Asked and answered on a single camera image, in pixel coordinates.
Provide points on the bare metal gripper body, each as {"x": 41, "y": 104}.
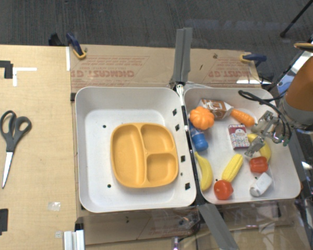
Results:
{"x": 278, "y": 130}

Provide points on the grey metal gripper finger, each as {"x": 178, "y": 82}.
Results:
{"x": 263, "y": 121}
{"x": 255, "y": 146}

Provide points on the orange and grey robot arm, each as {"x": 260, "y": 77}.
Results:
{"x": 303, "y": 90}

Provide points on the yellow banana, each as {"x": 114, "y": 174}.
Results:
{"x": 266, "y": 151}
{"x": 206, "y": 172}

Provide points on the red and white packet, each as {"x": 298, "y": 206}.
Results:
{"x": 238, "y": 137}

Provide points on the red bell pepper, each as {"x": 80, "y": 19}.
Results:
{"x": 258, "y": 164}

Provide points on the orange carrot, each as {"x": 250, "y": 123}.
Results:
{"x": 242, "y": 117}

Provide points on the yellow corn cob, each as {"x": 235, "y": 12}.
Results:
{"x": 232, "y": 167}

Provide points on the white plastic tray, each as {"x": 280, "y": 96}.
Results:
{"x": 96, "y": 144}
{"x": 281, "y": 170}

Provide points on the white bottle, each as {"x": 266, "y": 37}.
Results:
{"x": 262, "y": 184}

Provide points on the brown and white carton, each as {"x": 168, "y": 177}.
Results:
{"x": 217, "y": 107}

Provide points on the red tomato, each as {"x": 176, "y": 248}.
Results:
{"x": 223, "y": 189}

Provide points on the blue bottle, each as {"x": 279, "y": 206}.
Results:
{"x": 199, "y": 139}

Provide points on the orange pumpkin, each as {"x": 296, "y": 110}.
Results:
{"x": 202, "y": 117}

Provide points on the brown cardboard board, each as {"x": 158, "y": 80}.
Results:
{"x": 151, "y": 66}

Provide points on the orange divided plate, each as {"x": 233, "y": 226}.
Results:
{"x": 127, "y": 155}

